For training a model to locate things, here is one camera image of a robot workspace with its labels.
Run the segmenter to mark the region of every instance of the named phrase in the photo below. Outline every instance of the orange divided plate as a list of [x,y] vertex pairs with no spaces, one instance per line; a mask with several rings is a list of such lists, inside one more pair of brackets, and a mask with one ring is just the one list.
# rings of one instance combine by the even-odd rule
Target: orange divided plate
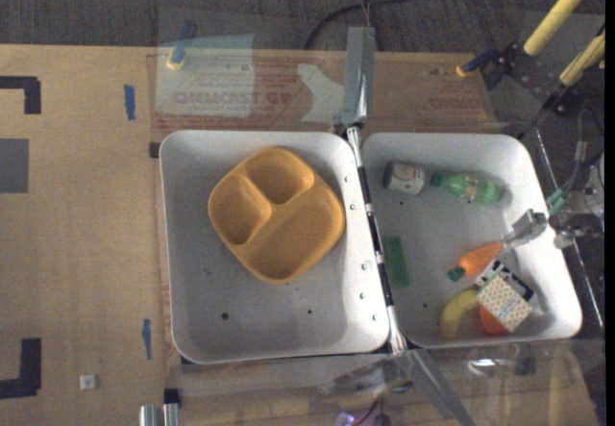
[[344,209],[325,181],[281,147],[231,170],[209,197],[209,220],[241,263],[262,281],[288,283],[339,240]]

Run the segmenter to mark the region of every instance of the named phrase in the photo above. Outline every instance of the white tray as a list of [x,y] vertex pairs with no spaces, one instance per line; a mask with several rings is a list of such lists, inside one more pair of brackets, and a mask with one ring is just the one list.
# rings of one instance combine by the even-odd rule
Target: white tray
[[[400,236],[406,252],[410,285],[393,289],[393,296],[402,330],[413,343],[452,347],[570,338],[578,332],[580,305],[551,228],[516,250],[519,275],[538,294],[544,312],[533,312],[513,334],[501,338],[484,335],[478,312],[463,320],[456,340],[445,340],[439,332],[446,302],[472,285],[471,277],[457,283],[447,277],[459,256],[501,239],[527,209],[547,213],[523,144],[496,135],[375,134],[362,151],[381,235]],[[508,194],[498,205],[480,206],[468,205],[443,188],[428,188],[418,196],[385,189],[382,174],[391,160],[481,172],[503,181]]]
[[[248,156],[274,145],[309,163],[342,200],[346,213],[346,231],[333,250],[281,286],[248,272],[208,218],[213,187]],[[385,344],[386,307],[347,142],[324,133],[178,132],[163,142],[160,167],[172,336],[188,360],[355,354]]]

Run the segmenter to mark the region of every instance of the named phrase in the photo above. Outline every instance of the yellow handle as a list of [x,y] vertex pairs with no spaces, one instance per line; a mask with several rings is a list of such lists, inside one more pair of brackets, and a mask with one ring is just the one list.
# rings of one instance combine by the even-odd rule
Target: yellow handle
[[589,43],[587,48],[585,48],[585,50],[580,53],[570,63],[570,65],[568,65],[568,67],[566,67],[566,70],[564,70],[559,76],[559,81],[561,81],[561,84],[566,87],[569,87],[577,83],[578,80],[582,77],[583,71],[587,67],[595,65],[603,59],[605,49],[606,31],[592,39],[592,42]]
[[582,0],[558,0],[524,46],[528,55],[537,56],[553,39]]

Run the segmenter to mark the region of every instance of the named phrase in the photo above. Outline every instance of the metal clamp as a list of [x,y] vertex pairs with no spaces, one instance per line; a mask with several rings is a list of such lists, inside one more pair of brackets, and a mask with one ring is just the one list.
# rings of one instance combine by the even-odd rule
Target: metal clamp
[[529,209],[512,225],[512,231],[504,237],[504,245],[510,250],[534,241],[542,235],[549,221],[543,213]]
[[363,125],[372,108],[376,33],[374,28],[348,29],[344,103],[335,125]]
[[141,406],[139,426],[180,426],[180,405],[164,404],[161,409]]

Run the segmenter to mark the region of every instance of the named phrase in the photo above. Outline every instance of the green bottle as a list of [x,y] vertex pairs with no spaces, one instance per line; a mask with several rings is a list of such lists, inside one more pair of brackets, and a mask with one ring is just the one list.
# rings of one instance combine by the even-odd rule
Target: green bottle
[[430,183],[433,187],[444,187],[470,204],[497,204],[504,196],[504,189],[495,182],[464,173],[445,176],[436,172],[431,175]]

